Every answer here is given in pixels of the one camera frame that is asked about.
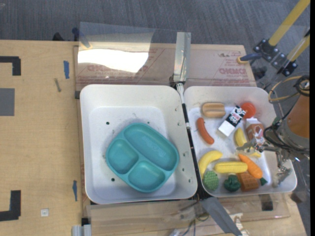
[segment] gray carpet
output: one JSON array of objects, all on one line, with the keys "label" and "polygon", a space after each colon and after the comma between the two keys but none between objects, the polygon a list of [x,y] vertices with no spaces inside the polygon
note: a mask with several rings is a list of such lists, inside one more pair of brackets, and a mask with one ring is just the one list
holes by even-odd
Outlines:
[{"label": "gray carpet", "polygon": [[[73,27],[80,22],[180,30],[191,32],[196,44],[240,44],[247,53],[263,38],[269,38],[299,0],[0,0],[0,39],[52,40],[59,32],[73,40]],[[310,26],[310,6],[278,43],[288,54]],[[309,74],[310,48],[297,59],[294,74]],[[252,67],[265,66],[263,60]],[[275,78],[267,65],[260,86]],[[278,81],[285,76],[276,77]],[[307,234],[310,235],[310,197],[305,196],[304,172],[297,193]]]}]

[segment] teal divided plate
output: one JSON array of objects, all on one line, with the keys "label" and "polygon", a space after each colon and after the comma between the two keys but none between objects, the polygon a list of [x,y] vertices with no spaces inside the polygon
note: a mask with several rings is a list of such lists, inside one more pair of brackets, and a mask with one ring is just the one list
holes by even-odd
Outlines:
[{"label": "teal divided plate", "polygon": [[145,193],[161,188],[179,161],[175,146],[143,123],[125,127],[110,143],[105,158],[119,178]]}]

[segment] toy hot dog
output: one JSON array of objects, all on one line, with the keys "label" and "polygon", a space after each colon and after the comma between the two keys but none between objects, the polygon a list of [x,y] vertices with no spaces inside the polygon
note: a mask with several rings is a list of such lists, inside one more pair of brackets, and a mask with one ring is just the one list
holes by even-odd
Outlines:
[{"label": "toy hot dog", "polygon": [[208,131],[206,130],[205,122],[202,117],[198,118],[197,127],[199,130],[199,134],[205,140],[206,143],[211,145],[215,142],[215,140],[209,135]]}]

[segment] yellow pole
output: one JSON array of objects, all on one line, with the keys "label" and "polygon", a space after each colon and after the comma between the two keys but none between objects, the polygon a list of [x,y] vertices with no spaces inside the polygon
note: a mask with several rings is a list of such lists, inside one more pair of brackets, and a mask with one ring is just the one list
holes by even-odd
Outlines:
[{"label": "yellow pole", "polygon": [[276,32],[268,40],[271,46],[276,46],[284,34],[289,30],[289,28],[294,24],[306,7],[310,4],[311,0],[299,0],[296,6],[292,9],[290,14],[282,22]]},{"label": "yellow pole", "polygon": [[297,57],[310,45],[310,34],[301,39],[300,43],[293,48],[293,50],[287,55],[289,61],[295,61]]}]

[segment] wooden tabletop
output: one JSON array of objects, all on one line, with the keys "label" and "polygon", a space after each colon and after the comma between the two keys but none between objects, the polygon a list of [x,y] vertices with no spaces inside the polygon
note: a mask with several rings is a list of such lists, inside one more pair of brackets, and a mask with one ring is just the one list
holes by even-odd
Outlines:
[{"label": "wooden tabletop", "polygon": [[[0,40],[0,56],[21,59],[20,76],[12,75],[12,64],[0,63],[0,89],[14,89],[15,104],[14,115],[0,115],[0,213],[10,211],[11,191],[21,191],[21,214],[0,221],[1,236],[71,235],[81,224],[77,45]],[[306,235],[296,203],[286,199],[289,217],[244,222],[249,235]],[[270,234],[255,233],[266,228]]]}]

